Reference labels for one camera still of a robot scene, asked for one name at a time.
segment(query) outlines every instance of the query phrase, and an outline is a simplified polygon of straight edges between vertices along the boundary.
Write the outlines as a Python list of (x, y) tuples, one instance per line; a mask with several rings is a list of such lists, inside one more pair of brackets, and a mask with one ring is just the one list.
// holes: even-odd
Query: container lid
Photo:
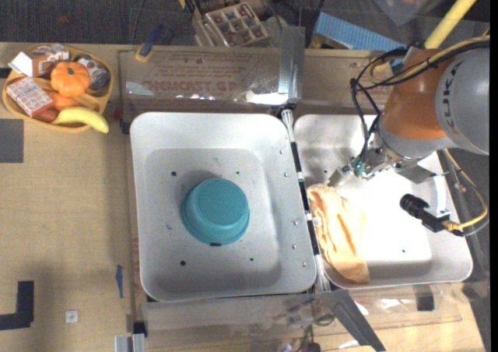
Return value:
[(249, 224), (249, 204), (233, 182), (212, 178), (184, 198), (182, 221), (188, 232), (208, 245), (227, 245), (242, 237)]

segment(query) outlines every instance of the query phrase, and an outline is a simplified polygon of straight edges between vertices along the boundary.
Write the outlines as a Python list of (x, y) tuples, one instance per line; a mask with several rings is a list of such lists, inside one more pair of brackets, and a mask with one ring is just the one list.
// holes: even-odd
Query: basket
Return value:
[[(36, 49), (39, 46), (44, 44), (34, 45), (26, 50), (26, 52), (30, 52)], [(112, 93), (112, 89), (114, 86), (114, 73), (110, 66), (102, 59), (96, 57), (88, 53), (87, 51), (82, 51), (77, 48), (73, 48), (71, 46), (64, 45), (66, 49), (69, 50), (70, 61), (76, 61), (83, 55), (89, 55), (93, 60), (95, 60), (99, 65), (109, 72), (109, 79), (107, 84), (98, 91), (93, 91), (90, 88), (86, 90), (86, 92), (82, 96), (73, 97), (74, 100), (78, 101), (83, 107), (88, 107), (99, 114), (102, 114), (107, 106), (107, 102), (109, 101), (110, 95)], [(35, 125), (42, 126), (43, 128), (52, 129), (59, 132), (67, 132), (67, 133), (80, 133), (90, 129), (89, 125), (85, 124), (60, 124), (55, 125), (49, 122), (44, 122), (39, 119), (31, 118), (28, 114), (26, 114), (23, 109), (7, 94), (7, 86), (11, 83), (14, 83), (16, 80), (20, 78), (24, 78), (25, 75), (12, 70), (10, 72), (9, 77), (5, 80), (5, 85), (2, 91), (2, 100), (7, 107), (7, 109), (17, 118), (21, 118), (24, 121), (30, 122)], [(42, 89), (45, 90), (54, 90), (51, 87), (50, 83), (50, 74), (44, 76), (38, 76), (33, 78), (38, 85), (41, 86)]]

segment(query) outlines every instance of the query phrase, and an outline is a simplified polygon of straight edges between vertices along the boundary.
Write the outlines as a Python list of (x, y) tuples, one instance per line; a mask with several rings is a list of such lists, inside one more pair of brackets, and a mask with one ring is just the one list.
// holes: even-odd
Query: orange towel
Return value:
[(313, 217), (321, 220), (316, 231), (322, 256), (346, 279), (369, 283), (368, 267), (359, 251), (366, 220), (364, 211), (326, 185), (310, 186), (307, 195)]

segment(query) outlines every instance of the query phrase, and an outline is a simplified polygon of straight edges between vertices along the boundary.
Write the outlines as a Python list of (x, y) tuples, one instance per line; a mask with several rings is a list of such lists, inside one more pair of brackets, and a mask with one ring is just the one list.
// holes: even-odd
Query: yellow hose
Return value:
[(438, 48), (477, 0), (457, 0), (426, 40), (427, 49)]

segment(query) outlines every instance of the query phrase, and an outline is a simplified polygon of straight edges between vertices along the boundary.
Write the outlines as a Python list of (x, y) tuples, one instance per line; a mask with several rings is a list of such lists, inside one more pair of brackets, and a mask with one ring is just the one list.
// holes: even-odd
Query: sink basin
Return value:
[[(367, 124), (373, 119), (366, 116)], [(357, 115), (304, 115), (296, 120), (294, 131), (307, 186), (327, 184), (336, 167), (349, 163), (363, 145)], [(443, 172), (436, 153), (420, 165), (436, 174)], [(451, 219), (458, 222), (445, 181), (443, 189), (446, 208), (451, 211)], [(434, 204), (437, 194), (433, 179), (415, 184), (393, 171), (385, 171), (370, 180), (352, 177), (338, 192), (366, 213), (362, 252), (370, 271), (370, 282), (357, 285), (325, 262), (329, 280), (338, 287), (458, 282), (470, 275), (472, 257), (464, 238), (446, 231), (434, 234), (399, 206), (406, 193)]]
[[(281, 121), (266, 114), (150, 112), (132, 122), (130, 139), (140, 277), (150, 297), (291, 294), (313, 285), (314, 256)], [(247, 228), (226, 245), (199, 241), (182, 222), (186, 195), (213, 178), (247, 197)]]

